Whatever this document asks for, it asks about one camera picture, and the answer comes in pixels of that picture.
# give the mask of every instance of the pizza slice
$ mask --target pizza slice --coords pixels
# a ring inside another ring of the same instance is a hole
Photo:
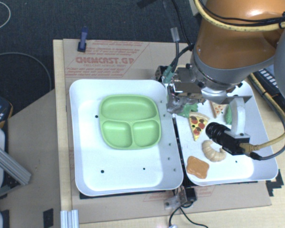
[[[208,121],[209,117],[207,117],[206,115],[199,112],[190,112],[189,123],[194,141],[198,140],[200,134],[205,129]]]
[[[210,101],[211,109],[214,114],[214,118],[217,118],[220,114],[224,113],[227,104],[217,104],[215,102]]]

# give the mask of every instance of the white cable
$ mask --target white cable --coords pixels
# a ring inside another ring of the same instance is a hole
[[[8,9],[8,11],[9,11],[8,19],[4,22],[4,24],[0,25],[0,28],[2,28],[3,26],[5,26],[9,22],[10,16],[11,16],[11,12],[10,12],[10,8],[8,7],[8,5],[6,5],[4,2],[0,2],[0,4],[4,5]]]

